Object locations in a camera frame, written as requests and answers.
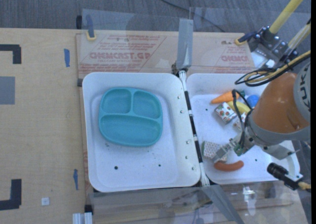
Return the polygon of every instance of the toy sausage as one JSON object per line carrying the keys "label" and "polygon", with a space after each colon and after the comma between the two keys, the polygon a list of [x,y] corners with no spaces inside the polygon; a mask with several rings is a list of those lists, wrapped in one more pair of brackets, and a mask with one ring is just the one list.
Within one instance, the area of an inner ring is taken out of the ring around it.
{"label": "toy sausage", "polygon": [[214,164],[214,168],[220,171],[236,171],[236,170],[239,170],[241,167],[243,167],[243,165],[244,163],[241,160],[237,161],[236,163],[216,162]]}

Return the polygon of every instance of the divided teal plate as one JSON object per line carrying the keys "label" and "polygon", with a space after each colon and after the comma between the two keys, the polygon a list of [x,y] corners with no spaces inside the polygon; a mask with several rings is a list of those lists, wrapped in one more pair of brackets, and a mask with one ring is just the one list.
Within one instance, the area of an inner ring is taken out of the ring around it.
{"label": "divided teal plate", "polygon": [[106,140],[119,145],[153,145],[162,133],[160,101],[141,89],[111,88],[101,99],[99,129]]}

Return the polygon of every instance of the toy carrot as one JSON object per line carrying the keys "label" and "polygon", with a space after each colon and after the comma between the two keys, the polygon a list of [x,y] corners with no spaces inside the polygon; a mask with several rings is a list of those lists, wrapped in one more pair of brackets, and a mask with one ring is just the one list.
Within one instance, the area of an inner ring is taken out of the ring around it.
{"label": "toy carrot", "polygon": [[[239,94],[236,92],[236,99],[239,98]],[[229,102],[233,100],[233,95],[232,95],[232,91],[228,91],[223,93],[222,95],[216,97],[215,99],[213,99],[211,101],[212,104],[216,104],[216,103],[223,103],[223,102]]]}

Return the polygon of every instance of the wooden table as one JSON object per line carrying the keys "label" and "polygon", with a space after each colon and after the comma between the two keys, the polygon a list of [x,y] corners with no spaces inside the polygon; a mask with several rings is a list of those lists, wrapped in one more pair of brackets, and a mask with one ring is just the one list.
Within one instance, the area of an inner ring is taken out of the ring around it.
{"label": "wooden table", "polygon": [[[9,77],[14,90],[9,104],[0,103],[0,206],[12,200],[11,182],[21,182],[21,204],[0,211],[0,223],[71,223],[73,213],[84,212],[85,136],[76,44],[80,34],[0,29],[0,44],[19,45],[22,51],[21,64],[13,63],[12,51],[0,51],[0,92],[8,87],[3,77]],[[239,213],[249,223],[273,223],[273,215],[279,216],[275,223],[307,223],[298,194],[287,195],[292,201],[286,206],[256,209],[256,217],[248,210]]]}

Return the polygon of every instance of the yellow banana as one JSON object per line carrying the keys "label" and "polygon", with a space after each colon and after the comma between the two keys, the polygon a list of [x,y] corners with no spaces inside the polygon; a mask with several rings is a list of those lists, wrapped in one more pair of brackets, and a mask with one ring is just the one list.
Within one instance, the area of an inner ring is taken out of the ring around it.
{"label": "yellow banana", "polygon": [[[236,112],[233,101],[229,101],[227,104]],[[244,112],[247,114],[250,111],[250,108],[242,102],[236,101],[236,106],[240,114],[243,114]]]}

